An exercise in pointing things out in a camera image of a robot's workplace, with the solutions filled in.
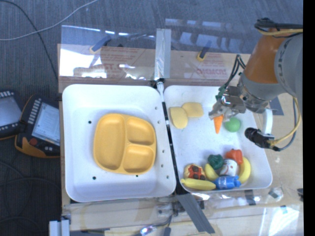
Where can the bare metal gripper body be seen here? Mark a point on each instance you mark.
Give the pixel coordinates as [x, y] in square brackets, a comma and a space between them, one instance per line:
[235, 99]

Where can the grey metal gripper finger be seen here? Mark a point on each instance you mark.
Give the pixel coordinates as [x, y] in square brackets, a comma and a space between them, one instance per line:
[216, 110]
[228, 116]

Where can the orange carrot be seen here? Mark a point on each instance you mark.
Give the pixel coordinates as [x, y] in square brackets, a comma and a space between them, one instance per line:
[218, 124]

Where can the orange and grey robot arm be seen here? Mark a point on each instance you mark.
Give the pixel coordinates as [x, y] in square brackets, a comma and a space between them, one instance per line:
[264, 60]

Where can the green ball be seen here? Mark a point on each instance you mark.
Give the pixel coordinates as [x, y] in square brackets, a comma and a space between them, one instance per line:
[232, 125]

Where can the yellow bread slice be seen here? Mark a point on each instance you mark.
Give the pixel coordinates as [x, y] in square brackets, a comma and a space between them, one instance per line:
[178, 117]
[195, 109]

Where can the white plastic tray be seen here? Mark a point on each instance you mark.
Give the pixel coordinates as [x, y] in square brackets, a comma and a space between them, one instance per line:
[81, 131]
[199, 141]

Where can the orange red pepper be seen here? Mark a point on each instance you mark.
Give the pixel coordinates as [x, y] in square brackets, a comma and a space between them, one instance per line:
[235, 155]

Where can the green broccoli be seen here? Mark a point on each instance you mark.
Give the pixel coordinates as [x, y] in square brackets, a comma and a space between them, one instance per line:
[215, 161]

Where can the thin black and white rod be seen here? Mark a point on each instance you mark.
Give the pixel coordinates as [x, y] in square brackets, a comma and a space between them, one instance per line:
[167, 122]

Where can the white can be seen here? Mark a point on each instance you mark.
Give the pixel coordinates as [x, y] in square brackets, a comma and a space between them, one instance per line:
[229, 167]

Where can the small yellow banana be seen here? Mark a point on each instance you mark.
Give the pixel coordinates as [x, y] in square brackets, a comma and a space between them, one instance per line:
[210, 172]

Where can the blue bottle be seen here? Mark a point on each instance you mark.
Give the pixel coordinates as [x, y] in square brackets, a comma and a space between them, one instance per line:
[226, 182]

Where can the pizza slice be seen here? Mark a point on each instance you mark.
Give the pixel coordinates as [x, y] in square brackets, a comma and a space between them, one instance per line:
[193, 172]

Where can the yellow divided plate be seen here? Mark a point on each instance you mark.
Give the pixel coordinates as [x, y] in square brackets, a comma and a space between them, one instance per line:
[110, 141]

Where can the black cylinder on white bracket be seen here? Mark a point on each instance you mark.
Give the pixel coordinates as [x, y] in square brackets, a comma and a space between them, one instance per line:
[258, 134]

